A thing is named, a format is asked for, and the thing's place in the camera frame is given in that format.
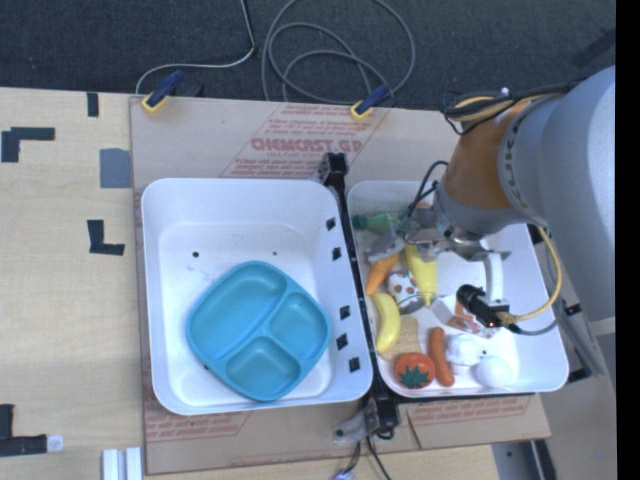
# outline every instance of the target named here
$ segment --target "orange carrot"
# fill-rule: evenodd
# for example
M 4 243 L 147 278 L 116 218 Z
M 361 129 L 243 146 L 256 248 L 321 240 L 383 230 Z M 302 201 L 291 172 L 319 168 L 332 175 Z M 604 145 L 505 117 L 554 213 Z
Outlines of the orange carrot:
M 382 283 L 393 269 L 393 266 L 400 259 L 400 253 L 392 254 L 387 258 L 382 258 L 371 265 L 369 270 L 369 278 L 367 279 L 367 287 L 365 292 L 371 295 L 376 291 L 380 283 Z

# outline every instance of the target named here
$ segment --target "white tray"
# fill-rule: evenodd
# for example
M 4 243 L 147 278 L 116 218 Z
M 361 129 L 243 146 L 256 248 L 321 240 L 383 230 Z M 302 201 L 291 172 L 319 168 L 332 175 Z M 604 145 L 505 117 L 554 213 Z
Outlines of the white tray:
M 372 365 L 340 214 L 314 181 L 162 179 L 143 193 L 151 374 L 154 392 L 183 415 L 356 400 Z M 326 310 L 331 339 L 319 362 L 289 394 L 250 400 L 206 370 L 190 349 L 191 306 L 239 263 L 279 268 Z
M 405 181 L 363 181 L 356 184 L 348 194 L 347 204 L 351 217 L 379 211 L 399 211 L 415 197 L 419 183 Z M 369 265 L 365 251 L 377 239 L 368 231 L 353 229 L 358 263 L 363 282 L 367 279 Z M 541 306 L 547 299 L 544 281 L 535 251 L 524 224 L 512 225 L 486 240 L 486 247 L 496 251 L 510 251 L 503 262 L 504 297 L 511 304 L 512 313 L 527 313 Z M 486 274 L 482 262 L 466 262 L 455 253 L 438 256 L 438 295 L 455 294 L 462 284 L 486 287 Z M 379 327 L 379 317 L 373 300 L 366 296 L 367 310 L 372 332 Z M 418 321 L 418 337 L 422 352 L 427 353 L 426 338 L 429 329 L 443 327 L 447 335 L 461 331 L 443 325 L 427 308 L 412 313 Z M 523 329 L 535 330 L 547 327 L 553 321 L 553 312 L 519 324 Z M 489 339 L 476 338 L 486 355 L 497 355 L 505 359 L 516 373 L 516 381 L 508 387 L 488 388 L 480 384 L 470 369 L 456 376 L 453 386 L 446 388 L 434 380 L 422 389 L 409 389 L 399 383 L 393 372 L 393 363 L 378 356 L 378 366 L 386 384 L 396 393 L 407 398 L 454 397 L 489 394 L 518 394 L 554 391 L 564 385 L 569 373 L 566 352 L 557 326 L 540 336 L 515 335 L 507 329 Z

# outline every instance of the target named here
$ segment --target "yellow banana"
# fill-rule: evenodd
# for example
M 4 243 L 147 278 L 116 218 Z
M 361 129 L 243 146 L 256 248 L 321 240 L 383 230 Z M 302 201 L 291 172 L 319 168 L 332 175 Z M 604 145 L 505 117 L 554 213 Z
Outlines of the yellow banana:
M 431 299 L 436 294 L 436 261 L 424 261 L 418 253 L 418 248 L 412 244 L 407 244 L 404 248 L 404 257 L 425 305 L 430 306 Z
M 388 293 L 375 292 L 371 298 L 380 316 L 376 350 L 383 353 L 393 347 L 400 337 L 400 310 L 396 301 Z

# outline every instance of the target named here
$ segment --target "blue plate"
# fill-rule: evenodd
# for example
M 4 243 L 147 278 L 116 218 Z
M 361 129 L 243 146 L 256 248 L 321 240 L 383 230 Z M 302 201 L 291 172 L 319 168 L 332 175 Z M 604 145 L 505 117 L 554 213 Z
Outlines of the blue plate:
M 324 353 L 331 323 L 298 283 L 273 265 L 241 263 L 200 297 L 187 340 L 227 385 L 268 402 L 293 390 Z

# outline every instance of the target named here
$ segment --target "yellow cable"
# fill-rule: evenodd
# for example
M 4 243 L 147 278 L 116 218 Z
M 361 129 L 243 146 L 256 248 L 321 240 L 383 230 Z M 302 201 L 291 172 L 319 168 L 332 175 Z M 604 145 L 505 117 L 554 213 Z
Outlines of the yellow cable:
M 553 269 L 555 270 L 556 285 L 553 289 L 553 293 L 549 297 L 549 300 L 547 300 L 547 302 L 545 302 L 542 306 L 540 306 L 535 311 L 532 311 L 531 313 L 525 313 L 524 315 L 512 315 L 511 313 L 506 312 L 498 313 L 498 318 L 500 318 L 500 321 L 505 326 L 509 326 L 511 324 L 515 324 L 516 322 L 528 320 L 529 318 L 540 315 L 556 301 L 558 295 L 560 294 L 560 288 L 562 286 L 562 269 L 560 268 L 560 260 L 558 259 L 558 255 L 556 254 L 553 244 L 551 243 L 551 240 L 549 240 L 546 231 L 542 229 L 542 227 L 538 226 L 538 232 L 540 233 L 540 236 L 542 237 L 542 240 L 544 241 L 544 244 L 546 245 L 547 249 L 549 250 L 549 254 L 551 255 Z

